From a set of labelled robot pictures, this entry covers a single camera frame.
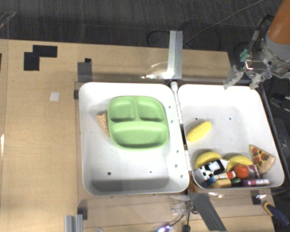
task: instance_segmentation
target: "metal bracket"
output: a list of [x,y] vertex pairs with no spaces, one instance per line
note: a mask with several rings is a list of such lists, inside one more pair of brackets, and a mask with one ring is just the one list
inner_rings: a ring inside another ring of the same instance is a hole
[[83,232],[83,215],[66,216],[64,219],[65,232]]
[[171,31],[166,79],[178,79],[182,77],[182,61],[183,61],[183,32]]

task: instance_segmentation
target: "wooden table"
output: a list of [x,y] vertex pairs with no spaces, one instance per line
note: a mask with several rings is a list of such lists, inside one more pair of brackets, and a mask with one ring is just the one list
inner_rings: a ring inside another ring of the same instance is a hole
[[[32,52],[34,44],[58,46],[58,56],[40,58],[40,71],[24,71],[24,52]],[[5,134],[0,232],[64,231],[64,217],[76,214],[81,192],[73,99],[77,62],[91,58],[94,74],[140,76],[151,65],[166,62],[168,49],[0,40],[0,53],[0,137]],[[183,51],[183,76],[225,79],[229,69],[225,52]],[[50,101],[52,92],[60,93],[58,101]],[[108,201],[92,197],[97,218],[92,219],[93,227],[84,221],[84,231],[94,232],[95,226],[105,232],[155,231],[164,222],[176,220],[170,215],[169,198],[157,198],[161,205],[152,210],[142,202],[104,206]],[[267,200],[273,202],[270,195]],[[220,202],[217,212],[228,231],[274,231],[271,218],[249,198],[233,200],[226,207],[221,200],[214,202]],[[133,214],[129,222],[131,207],[143,207],[143,211]],[[150,212],[158,220],[142,222]],[[192,232],[207,231],[199,215],[191,216],[190,225]]]

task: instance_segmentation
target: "teal connector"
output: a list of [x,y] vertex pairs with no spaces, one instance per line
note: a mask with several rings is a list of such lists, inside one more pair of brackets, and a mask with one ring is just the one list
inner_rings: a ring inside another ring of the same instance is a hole
[[244,51],[240,54],[241,62],[246,62],[246,59],[248,57],[248,50],[245,48]]

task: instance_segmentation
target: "banana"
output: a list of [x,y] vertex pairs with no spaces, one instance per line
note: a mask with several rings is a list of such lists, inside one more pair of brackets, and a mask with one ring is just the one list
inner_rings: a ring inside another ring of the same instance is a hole
[[226,172],[231,171],[236,165],[243,164],[246,166],[253,165],[253,162],[250,158],[246,156],[235,156],[229,159],[229,163],[226,168]]
[[222,159],[221,155],[214,151],[209,151],[201,154],[195,161],[195,169],[200,168],[206,165],[209,162],[212,162],[217,159]]

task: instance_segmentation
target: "green plate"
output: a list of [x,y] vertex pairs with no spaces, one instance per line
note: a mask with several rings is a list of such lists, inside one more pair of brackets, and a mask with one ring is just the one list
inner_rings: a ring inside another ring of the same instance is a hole
[[108,126],[113,143],[122,149],[153,149],[169,140],[163,105],[147,96],[120,96],[108,107]]

